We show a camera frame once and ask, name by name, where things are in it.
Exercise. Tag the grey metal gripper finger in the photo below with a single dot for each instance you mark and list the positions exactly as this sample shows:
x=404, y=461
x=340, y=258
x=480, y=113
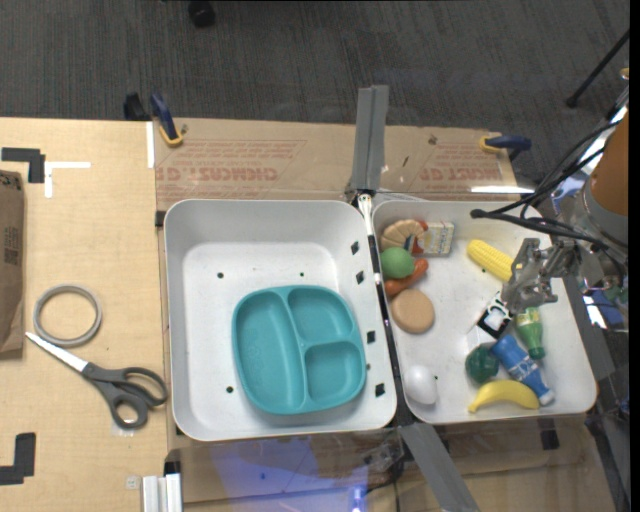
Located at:
x=530, y=295
x=525, y=257

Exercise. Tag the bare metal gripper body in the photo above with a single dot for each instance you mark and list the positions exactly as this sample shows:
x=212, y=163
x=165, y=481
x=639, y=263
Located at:
x=562, y=257

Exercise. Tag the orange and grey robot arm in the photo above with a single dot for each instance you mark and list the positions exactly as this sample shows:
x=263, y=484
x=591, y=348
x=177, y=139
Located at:
x=612, y=170

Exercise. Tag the yellow toy corn cob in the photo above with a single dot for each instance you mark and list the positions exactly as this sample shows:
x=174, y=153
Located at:
x=490, y=259

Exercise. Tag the green toy bottle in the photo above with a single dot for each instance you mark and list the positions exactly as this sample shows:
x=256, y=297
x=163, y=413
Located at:
x=531, y=332

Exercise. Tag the blue toy bottle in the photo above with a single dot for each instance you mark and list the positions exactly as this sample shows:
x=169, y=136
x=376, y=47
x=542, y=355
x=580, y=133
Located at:
x=520, y=365

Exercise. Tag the white plastic tray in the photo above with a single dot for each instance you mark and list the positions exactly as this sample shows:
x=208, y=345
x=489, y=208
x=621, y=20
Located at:
x=460, y=320
x=210, y=320

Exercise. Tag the dark green toy broccoli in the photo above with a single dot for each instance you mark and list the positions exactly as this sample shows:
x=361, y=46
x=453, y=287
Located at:
x=481, y=365

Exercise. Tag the white and yellow carton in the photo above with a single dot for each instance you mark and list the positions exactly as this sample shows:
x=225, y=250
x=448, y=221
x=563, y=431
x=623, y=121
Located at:
x=437, y=240

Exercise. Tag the yellow banana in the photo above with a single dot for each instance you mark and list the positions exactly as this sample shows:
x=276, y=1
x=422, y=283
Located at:
x=505, y=392

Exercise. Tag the tan round toy bun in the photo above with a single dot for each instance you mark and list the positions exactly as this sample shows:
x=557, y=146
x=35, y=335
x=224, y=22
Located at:
x=412, y=311

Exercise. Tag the orange toy sausage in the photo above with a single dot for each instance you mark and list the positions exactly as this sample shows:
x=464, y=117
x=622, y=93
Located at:
x=400, y=286

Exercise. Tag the green toy ball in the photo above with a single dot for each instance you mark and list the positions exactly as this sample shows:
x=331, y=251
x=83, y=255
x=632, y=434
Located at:
x=396, y=262

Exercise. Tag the tan toy croissant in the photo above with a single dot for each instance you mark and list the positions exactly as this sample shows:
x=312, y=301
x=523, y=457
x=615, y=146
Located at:
x=397, y=232

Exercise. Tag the white toy egg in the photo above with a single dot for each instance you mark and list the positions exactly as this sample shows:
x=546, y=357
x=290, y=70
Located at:
x=421, y=384

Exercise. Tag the thin black and white rod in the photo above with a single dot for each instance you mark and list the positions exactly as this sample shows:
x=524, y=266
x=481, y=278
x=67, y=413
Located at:
x=371, y=240

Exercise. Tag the brown cardboard board red print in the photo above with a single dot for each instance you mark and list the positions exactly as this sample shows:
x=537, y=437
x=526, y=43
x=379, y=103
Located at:
x=300, y=160

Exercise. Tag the teal divided plate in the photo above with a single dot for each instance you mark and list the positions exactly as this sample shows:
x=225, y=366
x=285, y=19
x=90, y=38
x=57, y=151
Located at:
x=280, y=350

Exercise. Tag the brown paper bag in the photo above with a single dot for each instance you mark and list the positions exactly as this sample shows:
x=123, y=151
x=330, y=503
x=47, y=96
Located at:
x=11, y=260

